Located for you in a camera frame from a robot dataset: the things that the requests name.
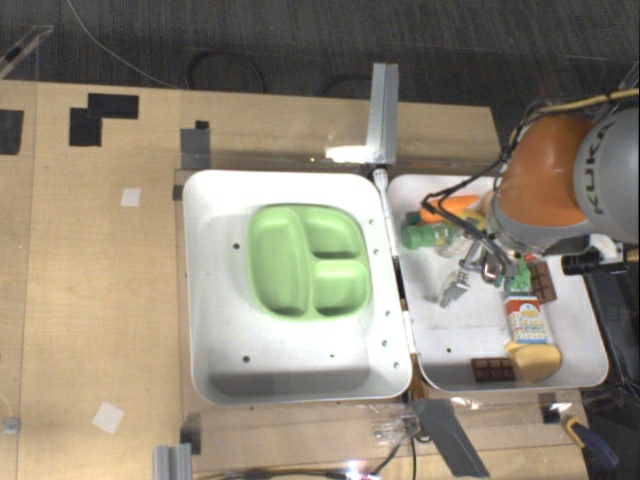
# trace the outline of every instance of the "wire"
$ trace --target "wire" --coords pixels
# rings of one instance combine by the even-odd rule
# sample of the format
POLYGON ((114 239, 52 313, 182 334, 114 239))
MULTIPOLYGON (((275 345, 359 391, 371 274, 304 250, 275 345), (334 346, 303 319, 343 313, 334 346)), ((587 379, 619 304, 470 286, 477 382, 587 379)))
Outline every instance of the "wire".
POLYGON ((393 460, 393 458, 396 456, 396 453, 398 453, 398 450, 400 449, 401 446, 402 446, 402 442, 394 446, 393 449, 391 450, 391 453, 389 453, 389 455, 387 456, 387 458, 384 459, 380 464, 378 464, 378 466, 373 471, 371 471, 371 474, 377 475, 378 473, 380 473, 380 471, 382 471, 386 467, 386 465, 393 460))
POLYGON ((272 473, 271 476, 269 478, 278 478, 278 477, 284 477, 284 476, 299 476, 299 475, 306 475, 306 476, 316 476, 316 477, 321 477, 321 478, 345 478, 345 475, 342 475, 340 473, 336 473, 336 476, 328 476, 331 475, 330 471, 316 471, 316 470, 309 470, 309 469, 292 469, 290 471, 282 471, 282 472, 276 472, 276 473, 272 473))
POLYGON ((243 476, 225 476, 224 473, 217 473, 214 475, 199 476, 194 480, 243 480, 243 478, 243 476))
MULTIPOLYGON (((480 231, 478 228, 470 224, 469 222, 457 217, 453 213, 447 211, 443 203, 449 198, 452 194, 466 187, 470 183, 473 183, 478 178, 488 174, 493 169, 500 167, 502 164, 506 164, 513 151, 515 150, 518 140, 523 134, 523 131, 529 126, 533 121, 539 119, 544 115, 555 114, 559 112, 570 112, 575 111, 587 107, 591 107, 594 105, 598 105, 601 103, 607 103, 611 101, 618 101, 625 98, 635 98, 638 97, 639 91, 637 88, 633 89, 624 89, 619 91, 614 91, 608 94, 600 94, 597 96, 591 96, 588 98, 583 98, 580 100, 567 101, 563 103, 549 103, 547 100, 537 100, 526 108, 524 112, 524 116, 520 120, 520 122, 516 125, 516 127, 511 132, 509 136, 508 145, 502 148, 500 152, 500 156, 489 166, 480 170, 476 174, 466 178, 462 182, 454 185, 453 187, 449 187, 447 189, 441 190, 436 193, 428 194, 422 201, 422 207, 431 213, 438 214, 444 217, 447 221, 455 224, 456 226, 464 229, 468 234, 473 236, 476 240, 479 240, 480 243, 485 247, 485 249, 489 250, 494 254, 498 262, 500 263, 500 267, 502 268, 502 273, 505 277, 513 277, 515 275, 515 266, 513 265, 510 258, 507 254, 502 250, 502 248, 493 240, 492 237, 487 236, 485 233, 480 231), (429 202, 430 199, 440 197, 438 200, 437 206, 434 206, 429 202)), ((493 189, 496 190, 498 187, 498 175, 499 170, 496 173, 493 181, 493 189)))
POLYGON ((320 89, 318 90, 318 96, 326 96, 327 93, 336 85, 342 82, 347 82, 349 80, 364 80, 371 82, 371 75, 365 73, 341 73, 334 76, 326 84, 320 87, 320 89))
POLYGON ((198 66, 198 64, 200 64, 200 62, 202 62, 203 59, 205 59, 207 57, 214 57, 216 55, 229 55, 229 56, 234 57, 236 59, 240 59, 240 60, 245 61, 249 65, 249 67, 251 68, 251 71, 253 72, 253 74, 258 79, 258 85, 259 85, 259 88, 260 88, 260 92, 261 93, 266 93, 267 92, 267 83, 265 82, 264 75, 262 74, 262 71, 260 71, 260 68, 257 66, 257 64, 255 62, 253 62, 246 55, 243 55, 241 53, 236 53, 236 52, 230 52, 230 51, 227 51, 227 50, 205 50, 203 52, 196 53, 191 58, 191 60, 189 61, 189 65, 187 66, 186 82, 187 82, 187 88, 188 89, 195 89, 195 84, 194 84, 194 80, 193 80, 193 73, 195 72, 195 69, 198 66))
POLYGON ((427 211, 430 211, 431 213, 436 213, 441 217, 444 217, 447 221, 451 222, 452 224, 455 224, 456 226, 464 229, 476 240, 480 241, 480 243, 487 250, 491 251, 494 254, 496 259, 500 263, 502 273, 507 277, 512 277, 515 274, 515 268, 512 265, 511 259, 502 250, 502 248, 500 248, 500 246, 496 244, 496 242, 493 239, 491 239, 489 236, 487 236, 483 231, 476 228, 474 225, 465 221, 464 219, 461 219, 460 217, 447 211, 443 206, 444 201, 446 201, 452 194, 454 194, 458 190, 463 189, 467 185, 473 183, 478 178, 481 178, 482 176, 485 176, 486 174, 490 173, 493 169, 495 169, 496 167, 499 167, 503 162, 506 162, 508 158, 509 158, 509 150, 508 148, 503 148, 503 151, 500 154, 500 156, 492 164, 478 171, 476 174, 469 176, 468 178, 464 179, 457 185, 446 188, 439 192, 427 194, 427 196, 422 201, 422 206, 427 211), (440 199, 438 200, 437 206, 434 206, 429 202, 429 200, 436 197, 440 197, 440 199))
POLYGON ((418 474, 418 457, 416 456, 416 443, 413 438, 410 439, 411 442, 411 458, 412 458, 412 474, 411 480, 416 480, 418 474))
POLYGON ((169 87, 171 89, 180 89, 180 87, 178 87, 176 85, 168 84, 167 82, 163 82, 162 80, 160 80, 159 78, 156 78, 155 76, 152 76, 152 75, 150 75, 148 73, 145 73, 140 68, 134 66, 129 61, 123 59, 120 55, 115 53, 113 50, 107 48, 103 43, 101 43, 98 39, 96 39, 96 37, 91 33, 91 31, 84 24, 84 21, 82 20, 82 18, 78 14, 78 11, 76 10, 76 8, 73 5, 73 3, 71 2, 71 0, 66 0, 66 2, 68 4, 68 6, 69 6, 69 9, 71 10, 71 13, 75 17, 76 21, 80 24, 80 27, 82 28, 84 33, 89 37, 89 39, 91 39, 91 41, 93 41, 96 44, 96 46, 98 46, 100 49, 104 50, 106 53, 111 55, 116 60, 120 61, 122 64, 124 64, 128 68, 132 69, 133 71, 135 71, 136 73, 142 75, 143 77, 151 80, 152 82, 155 82, 155 83, 157 83, 159 85, 162 85, 164 87, 169 87))
POLYGON ((539 103, 534 102, 533 104, 527 107, 525 110, 524 116, 518 123, 518 125, 513 129, 511 135, 509 137, 509 145, 513 149, 515 147, 515 140, 520 135, 522 129, 535 121, 539 117, 542 117, 546 114, 554 114, 558 112, 569 112, 573 110, 580 110, 587 107, 592 107, 594 105, 599 105, 601 103, 610 103, 611 101, 623 100, 626 98, 636 98, 638 97, 638 89, 624 89, 621 91, 614 91, 608 94, 599 94, 597 96, 591 96, 589 98, 584 98, 575 101, 569 101, 565 103, 558 104, 543 104, 543 106, 535 109, 535 106, 539 103))

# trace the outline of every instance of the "metal bracket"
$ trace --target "metal bracket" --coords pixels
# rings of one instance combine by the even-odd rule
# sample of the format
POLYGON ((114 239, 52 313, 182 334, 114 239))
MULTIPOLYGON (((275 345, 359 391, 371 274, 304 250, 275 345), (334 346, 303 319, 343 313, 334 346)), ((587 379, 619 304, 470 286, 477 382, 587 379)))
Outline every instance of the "metal bracket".
POLYGON ((374 64, 367 149, 370 163, 393 164, 398 140, 398 65, 374 64))
POLYGON ((198 171, 211 168, 209 128, 180 130, 180 168, 198 171))
POLYGON ((202 431, 200 414, 191 413, 180 428, 180 443, 191 445, 191 454, 200 455, 202 451, 202 431))
POLYGON ((191 445, 175 448, 156 446, 153 450, 153 480, 192 480, 191 445))
POLYGON ((471 285, 469 284, 469 274, 475 270, 473 265, 473 258, 480 249, 480 241, 474 240, 465 256, 464 260, 460 262, 460 269, 448 285, 445 285, 442 296, 438 301, 441 308, 446 308, 451 302, 460 298, 464 293, 469 291, 471 285))
POLYGON ((421 429, 431 437, 453 476, 490 476, 449 400, 423 398, 411 405, 418 415, 421 429))
POLYGON ((22 60, 53 33, 53 27, 32 27, 22 39, 13 45, 0 59, 0 80, 6 78, 22 60))
POLYGON ((376 445, 395 446, 407 437, 415 437, 420 432, 420 420, 412 409, 404 408, 399 414, 393 413, 387 419, 372 424, 376 445))

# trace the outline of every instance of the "green bottle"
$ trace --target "green bottle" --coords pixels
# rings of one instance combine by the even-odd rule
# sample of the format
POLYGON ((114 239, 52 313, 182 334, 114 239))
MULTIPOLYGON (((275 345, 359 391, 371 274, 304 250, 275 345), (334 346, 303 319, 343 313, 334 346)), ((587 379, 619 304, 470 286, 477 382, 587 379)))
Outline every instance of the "green bottle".
POLYGON ((412 251, 420 247, 443 247, 449 245, 459 233, 456 226, 445 222, 407 226, 402 230, 402 243, 412 251))

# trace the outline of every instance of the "orange object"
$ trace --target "orange object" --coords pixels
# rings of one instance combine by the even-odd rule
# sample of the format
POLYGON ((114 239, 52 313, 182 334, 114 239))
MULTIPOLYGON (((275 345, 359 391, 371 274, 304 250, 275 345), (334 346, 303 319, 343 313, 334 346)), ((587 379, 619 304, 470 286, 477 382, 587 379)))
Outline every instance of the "orange object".
MULTIPOLYGON (((456 214, 471 206, 473 203, 478 201, 478 199, 480 199, 478 196, 449 197, 448 199, 444 200, 444 203, 442 203, 442 207, 448 212, 456 214)), ((438 201, 440 200, 436 199, 435 201, 430 201, 430 203, 433 206, 437 207, 438 201)), ((431 213, 424 208, 420 208, 420 219, 422 219, 422 222, 425 224, 433 224, 434 222, 442 222, 445 220, 444 217, 441 217, 437 213, 431 213)))
POLYGON ((496 195, 507 217, 529 226, 554 227, 587 220, 576 200, 573 170, 591 128, 591 121, 570 114, 541 117, 531 125, 496 195))

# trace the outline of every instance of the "yellow sponge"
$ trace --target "yellow sponge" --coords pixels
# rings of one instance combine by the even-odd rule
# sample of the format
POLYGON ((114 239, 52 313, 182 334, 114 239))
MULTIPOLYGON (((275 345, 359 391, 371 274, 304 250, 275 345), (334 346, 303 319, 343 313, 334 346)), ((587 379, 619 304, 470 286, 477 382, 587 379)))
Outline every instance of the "yellow sponge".
POLYGON ((551 377, 562 365, 558 347, 546 343, 522 344, 510 341, 504 347, 516 370, 528 382, 541 382, 551 377))

